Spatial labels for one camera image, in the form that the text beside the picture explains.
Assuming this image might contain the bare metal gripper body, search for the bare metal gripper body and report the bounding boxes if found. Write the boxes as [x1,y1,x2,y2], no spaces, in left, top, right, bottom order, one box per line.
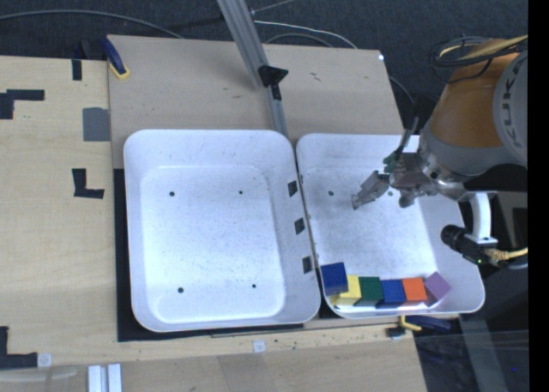
[387,140,468,202]

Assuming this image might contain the white plastic tray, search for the white plastic tray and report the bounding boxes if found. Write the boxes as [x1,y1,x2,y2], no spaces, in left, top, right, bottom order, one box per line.
[123,128,323,334]
[295,132,487,321]

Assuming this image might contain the orange cube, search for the orange cube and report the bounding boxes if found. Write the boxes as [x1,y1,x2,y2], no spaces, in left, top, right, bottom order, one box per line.
[401,276,429,304]

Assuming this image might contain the purple cube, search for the purple cube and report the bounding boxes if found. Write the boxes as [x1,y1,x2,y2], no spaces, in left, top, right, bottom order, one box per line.
[423,270,453,304]

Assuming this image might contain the blue cube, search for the blue cube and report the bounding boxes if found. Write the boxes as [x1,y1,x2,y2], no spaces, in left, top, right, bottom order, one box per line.
[377,279,407,309]
[319,262,350,297]

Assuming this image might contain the green cube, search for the green cube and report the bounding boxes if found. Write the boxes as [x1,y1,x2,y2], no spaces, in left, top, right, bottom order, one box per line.
[356,276,384,307]

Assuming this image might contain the yellow cube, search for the yellow cube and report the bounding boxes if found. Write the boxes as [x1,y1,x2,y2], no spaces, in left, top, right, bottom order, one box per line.
[329,274,364,307]

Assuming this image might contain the brown cardboard board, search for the brown cardboard board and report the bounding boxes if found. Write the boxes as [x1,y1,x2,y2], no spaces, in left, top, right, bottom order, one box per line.
[106,33,461,334]

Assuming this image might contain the black cylinder on white bracket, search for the black cylinder on white bracket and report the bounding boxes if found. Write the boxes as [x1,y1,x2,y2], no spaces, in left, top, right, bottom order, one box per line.
[440,191,501,268]

